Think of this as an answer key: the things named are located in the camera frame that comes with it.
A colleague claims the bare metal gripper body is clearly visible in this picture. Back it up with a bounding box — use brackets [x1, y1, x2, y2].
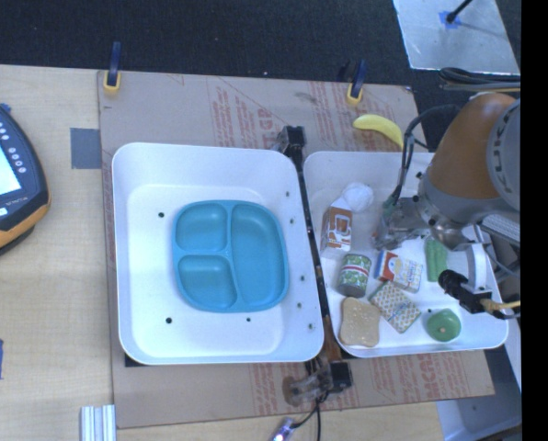
[373, 197, 469, 252]

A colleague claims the green ribbed vegetable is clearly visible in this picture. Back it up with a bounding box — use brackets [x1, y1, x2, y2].
[423, 237, 450, 283]

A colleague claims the white orange and blue carton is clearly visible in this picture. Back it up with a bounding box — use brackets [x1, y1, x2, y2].
[372, 248, 425, 294]

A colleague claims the white crumpled ball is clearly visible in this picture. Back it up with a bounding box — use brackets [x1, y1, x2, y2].
[341, 181, 375, 213]

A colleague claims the green and red can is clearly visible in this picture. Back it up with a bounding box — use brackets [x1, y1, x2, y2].
[336, 252, 373, 300]

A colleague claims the patterned flat packet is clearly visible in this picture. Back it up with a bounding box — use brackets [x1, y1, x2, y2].
[367, 279, 423, 335]

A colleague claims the white plastic tray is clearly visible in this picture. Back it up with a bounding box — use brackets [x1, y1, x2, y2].
[303, 150, 510, 359]
[111, 141, 325, 367]

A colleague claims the thin black and white rod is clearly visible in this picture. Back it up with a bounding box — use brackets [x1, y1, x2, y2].
[293, 147, 337, 363]

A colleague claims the yellow banana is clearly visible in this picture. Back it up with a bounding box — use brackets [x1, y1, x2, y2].
[351, 113, 405, 152]

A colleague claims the green round toy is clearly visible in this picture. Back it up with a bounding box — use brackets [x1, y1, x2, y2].
[422, 308, 463, 344]

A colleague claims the tan toast slice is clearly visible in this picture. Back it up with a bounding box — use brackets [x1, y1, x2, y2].
[337, 296, 382, 349]

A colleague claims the blue divided plate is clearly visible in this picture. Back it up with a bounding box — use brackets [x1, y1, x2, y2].
[171, 199, 291, 314]

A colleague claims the brown cardboard board red print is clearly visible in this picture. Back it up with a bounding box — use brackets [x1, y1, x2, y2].
[97, 70, 497, 430]

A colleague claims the black cylinder on white bracket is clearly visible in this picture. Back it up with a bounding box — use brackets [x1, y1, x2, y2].
[438, 242, 494, 315]

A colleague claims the black block with thin wires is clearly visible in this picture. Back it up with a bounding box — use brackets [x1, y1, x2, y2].
[275, 125, 308, 156]
[328, 360, 354, 392]

